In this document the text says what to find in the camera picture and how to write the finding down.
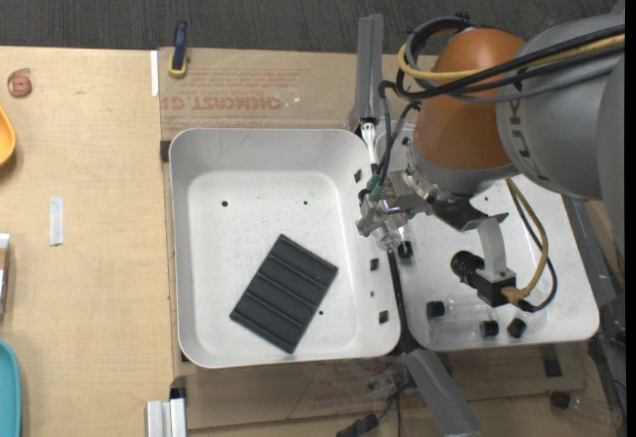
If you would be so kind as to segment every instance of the black object in bin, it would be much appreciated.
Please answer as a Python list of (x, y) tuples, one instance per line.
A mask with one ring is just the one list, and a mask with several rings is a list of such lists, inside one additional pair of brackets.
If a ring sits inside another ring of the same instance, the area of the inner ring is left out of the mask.
[(293, 353), (338, 268), (281, 234), (230, 318)]

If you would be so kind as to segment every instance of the orange plastic object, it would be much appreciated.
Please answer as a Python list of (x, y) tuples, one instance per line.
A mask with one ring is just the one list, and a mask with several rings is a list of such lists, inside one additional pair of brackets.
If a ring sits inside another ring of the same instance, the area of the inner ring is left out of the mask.
[(16, 132), (0, 105), (0, 167), (9, 161), (16, 148)]
[[(497, 29), (465, 31), (450, 40), (433, 71), (486, 69), (512, 59), (524, 43)], [(497, 78), (501, 75), (479, 83)], [(497, 92), (471, 95), (495, 96)], [(511, 163), (499, 139), (494, 103), (466, 103), (443, 95), (423, 100), (413, 139), (425, 160), (447, 169), (485, 170)]]

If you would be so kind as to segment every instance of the wooden table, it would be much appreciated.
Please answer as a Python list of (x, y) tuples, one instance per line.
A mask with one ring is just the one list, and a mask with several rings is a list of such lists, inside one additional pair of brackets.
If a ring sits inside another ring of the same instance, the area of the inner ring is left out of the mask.
[[(23, 437), (142, 436), (146, 401), (173, 380), (159, 105), (150, 53), (0, 48), (0, 78), (31, 69), (33, 92), (0, 103), (17, 132), (0, 169), (0, 231), (12, 234), (0, 338), (15, 351)], [(49, 245), (50, 197), (64, 242)], [(602, 396), (590, 360), (590, 392)], [(545, 396), (471, 403), (490, 436), (614, 435), (570, 426)], [(333, 435), (350, 416), (196, 435)], [(427, 409), (407, 435), (440, 435)], [(375, 434), (396, 435), (395, 415)]]

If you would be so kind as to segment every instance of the white strip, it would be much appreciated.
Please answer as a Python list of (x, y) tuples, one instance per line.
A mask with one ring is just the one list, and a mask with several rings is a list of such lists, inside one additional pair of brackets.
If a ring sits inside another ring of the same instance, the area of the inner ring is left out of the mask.
[(159, 52), (150, 52), (150, 77), (152, 78), (152, 95), (159, 95)]
[(64, 242), (64, 198), (51, 197), (49, 202), (49, 246)]

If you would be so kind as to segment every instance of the white plastic tray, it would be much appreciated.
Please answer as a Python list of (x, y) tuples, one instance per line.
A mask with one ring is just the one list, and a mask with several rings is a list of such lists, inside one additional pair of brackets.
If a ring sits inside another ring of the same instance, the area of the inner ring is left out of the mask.
[[(407, 125), (400, 139), (403, 136), (410, 138), (411, 134), (412, 125)], [(385, 135), (382, 126), (379, 128), (376, 145), (377, 151), (384, 153)], [(406, 167), (407, 149), (401, 142), (396, 142), (392, 152), (391, 170)], [(517, 176), (514, 181), (546, 229), (550, 259), (558, 280), (555, 298), (544, 310), (535, 314), (520, 314), (512, 305), (491, 309), (500, 328), (499, 335), (495, 338), (483, 339), (465, 331), (434, 338), (426, 318), (427, 302), (457, 296), (464, 301), (471, 297), (477, 303), (480, 301), (475, 296), (475, 290), (460, 283), (459, 278), (451, 271), (450, 259), (459, 250), (468, 250), (477, 255), (482, 255), (483, 252), (476, 230), (457, 232), (436, 217), (417, 215), (407, 226), (412, 237), (413, 258), (409, 262), (401, 262), (399, 268), (408, 326), (413, 337), (423, 347), (450, 352), (523, 344), (576, 342), (587, 340), (596, 333), (599, 324), (598, 307), (562, 197), (537, 186), (524, 176)], [(525, 286), (535, 272), (541, 253), (526, 232), (506, 183), (502, 181), (495, 184), (475, 197), (472, 204), (491, 216), (509, 213), (502, 223), (508, 266), (517, 273), (517, 286)], [(546, 267), (539, 284), (528, 299), (539, 304), (549, 294), (551, 287), (551, 278)], [(482, 310), (486, 308), (490, 307), (484, 303)], [(506, 330), (517, 316), (528, 324), (526, 332), (519, 339), (511, 337)]]
[[(172, 141), (170, 165), (179, 342), (190, 361), (220, 368), (338, 360), (396, 346), (387, 256), (356, 228), (358, 193), (370, 177), (362, 140), (344, 130), (191, 129)], [(230, 319), (282, 233), (339, 268), (292, 355)], [(373, 258), (380, 267), (372, 272)]]

